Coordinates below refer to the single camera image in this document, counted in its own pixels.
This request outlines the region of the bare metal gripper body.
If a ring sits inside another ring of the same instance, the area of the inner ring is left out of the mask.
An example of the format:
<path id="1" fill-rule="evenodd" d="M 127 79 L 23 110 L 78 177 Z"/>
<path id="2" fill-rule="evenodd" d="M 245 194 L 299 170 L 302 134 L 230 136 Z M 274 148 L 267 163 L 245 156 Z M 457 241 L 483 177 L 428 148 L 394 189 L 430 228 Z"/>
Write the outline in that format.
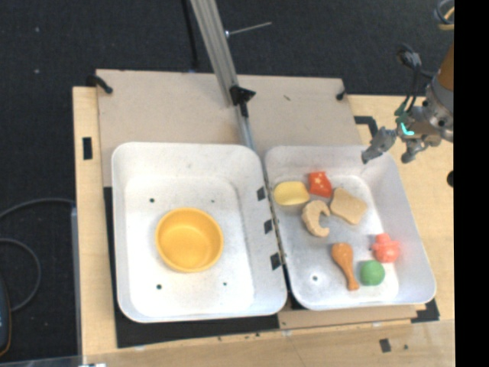
<path id="1" fill-rule="evenodd" d="M 452 143 L 453 113 L 444 106 L 413 106 L 405 121 L 405 139 Z"/>

